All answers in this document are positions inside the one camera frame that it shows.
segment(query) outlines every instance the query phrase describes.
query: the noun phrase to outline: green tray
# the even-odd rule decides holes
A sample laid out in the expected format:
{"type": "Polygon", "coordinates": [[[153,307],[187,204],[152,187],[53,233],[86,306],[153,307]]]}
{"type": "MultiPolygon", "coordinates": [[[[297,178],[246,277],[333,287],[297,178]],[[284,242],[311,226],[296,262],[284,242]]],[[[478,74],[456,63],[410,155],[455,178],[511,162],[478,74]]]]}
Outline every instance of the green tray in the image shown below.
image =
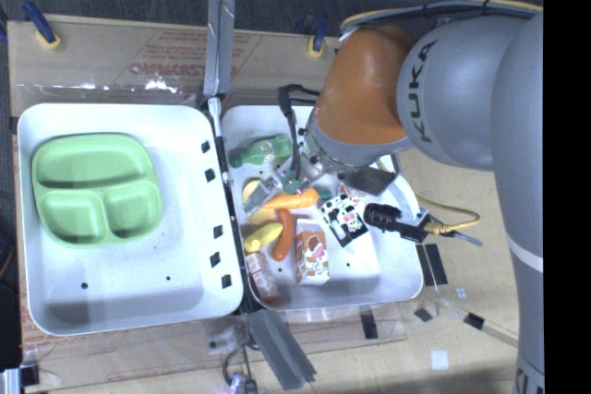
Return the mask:
{"type": "Polygon", "coordinates": [[[150,154],[133,137],[58,137],[33,156],[32,183],[43,227],[56,242],[93,247],[129,242],[160,223],[163,202],[150,154]]]}

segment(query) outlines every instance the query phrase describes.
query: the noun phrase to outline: toy bottle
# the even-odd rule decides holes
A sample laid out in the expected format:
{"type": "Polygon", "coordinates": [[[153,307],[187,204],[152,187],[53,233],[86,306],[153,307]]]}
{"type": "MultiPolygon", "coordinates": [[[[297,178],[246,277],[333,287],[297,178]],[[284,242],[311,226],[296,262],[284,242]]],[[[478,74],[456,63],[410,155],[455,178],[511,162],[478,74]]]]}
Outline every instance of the toy bottle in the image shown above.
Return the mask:
{"type": "Polygon", "coordinates": [[[239,168],[244,163],[265,164],[280,158],[287,158],[292,154],[292,141],[287,135],[262,139],[250,145],[242,153],[233,153],[229,156],[230,166],[239,168]]]}

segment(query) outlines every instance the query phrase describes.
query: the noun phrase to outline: yellow cable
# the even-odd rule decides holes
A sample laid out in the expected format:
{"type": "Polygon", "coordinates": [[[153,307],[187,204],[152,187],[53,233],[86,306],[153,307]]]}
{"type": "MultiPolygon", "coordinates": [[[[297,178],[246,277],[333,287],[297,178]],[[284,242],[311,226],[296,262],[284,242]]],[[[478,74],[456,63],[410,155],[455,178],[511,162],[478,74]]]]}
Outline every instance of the yellow cable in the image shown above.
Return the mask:
{"type": "Polygon", "coordinates": [[[419,194],[416,194],[416,198],[417,198],[417,200],[420,200],[421,202],[423,202],[425,204],[431,205],[433,207],[437,207],[439,209],[450,210],[450,211],[459,212],[459,213],[465,213],[467,215],[471,215],[472,217],[474,217],[471,221],[462,221],[462,222],[453,223],[453,224],[436,223],[434,221],[430,221],[425,225],[425,227],[423,229],[426,232],[433,233],[436,235],[439,235],[440,233],[454,232],[454,231],[460,230],[462,228],[471,227],[472,225],[476,225],[480,221],[480,215],[478,215],[476,212],[474,212],[472,210],[460,209],[458,207],[452,207],[452,206],[446,206],[443,204],[438,204],[437,202],[433,202],[432,200],[428,200],[428,199],[420,196],[419,194]]]}

